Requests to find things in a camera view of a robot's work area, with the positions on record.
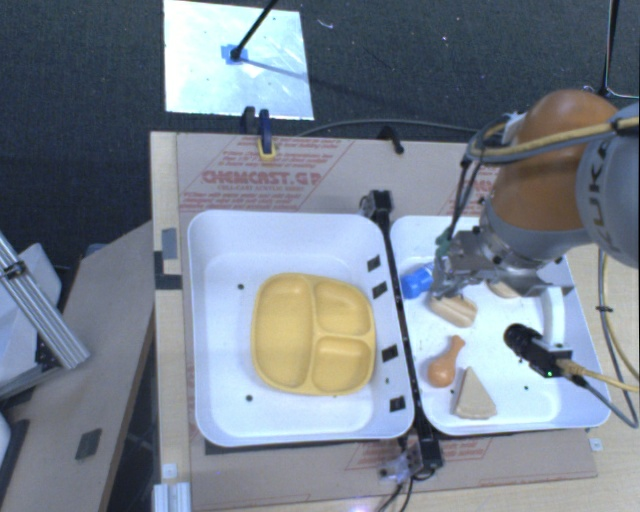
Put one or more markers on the thin black rod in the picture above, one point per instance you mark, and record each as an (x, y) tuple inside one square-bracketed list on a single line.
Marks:
[(402, 320)]

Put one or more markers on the yellow divided plate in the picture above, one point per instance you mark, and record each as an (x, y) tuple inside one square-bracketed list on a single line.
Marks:
[(290, 335)]

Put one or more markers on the tan toy bread roll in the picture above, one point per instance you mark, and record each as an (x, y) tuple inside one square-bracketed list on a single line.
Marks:
[(502, 290)]

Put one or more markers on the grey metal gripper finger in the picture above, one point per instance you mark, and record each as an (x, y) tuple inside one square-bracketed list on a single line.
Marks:
[(460, 289), (440, 287)]

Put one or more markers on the toy hot dog bun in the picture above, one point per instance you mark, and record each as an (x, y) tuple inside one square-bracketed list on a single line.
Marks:
[(457, 312)]

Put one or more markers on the white plastic tray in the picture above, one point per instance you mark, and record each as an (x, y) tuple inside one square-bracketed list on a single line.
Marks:
[(510, 400), (225, 350)]

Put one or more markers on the beige toy bread wedge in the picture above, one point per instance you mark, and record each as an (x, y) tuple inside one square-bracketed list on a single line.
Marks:
[(472, 400)]

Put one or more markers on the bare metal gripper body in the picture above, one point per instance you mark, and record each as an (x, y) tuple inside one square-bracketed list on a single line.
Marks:
[(475, 255)]

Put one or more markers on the black cylinder on white bracket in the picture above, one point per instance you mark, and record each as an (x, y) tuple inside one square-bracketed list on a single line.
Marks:
[(532, 347)]

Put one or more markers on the orange toy chicken drumstick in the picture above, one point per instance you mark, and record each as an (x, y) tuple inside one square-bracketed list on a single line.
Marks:
[(441, 370)]

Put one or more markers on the clear bottle with blue cap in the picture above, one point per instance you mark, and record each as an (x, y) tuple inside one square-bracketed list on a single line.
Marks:
[(414, 285)]

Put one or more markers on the brown cardboard board red print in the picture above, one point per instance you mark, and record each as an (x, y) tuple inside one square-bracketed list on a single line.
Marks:
[(300, 175)]

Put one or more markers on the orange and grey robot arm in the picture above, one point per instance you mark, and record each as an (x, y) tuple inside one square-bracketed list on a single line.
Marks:
[(540, 165)]

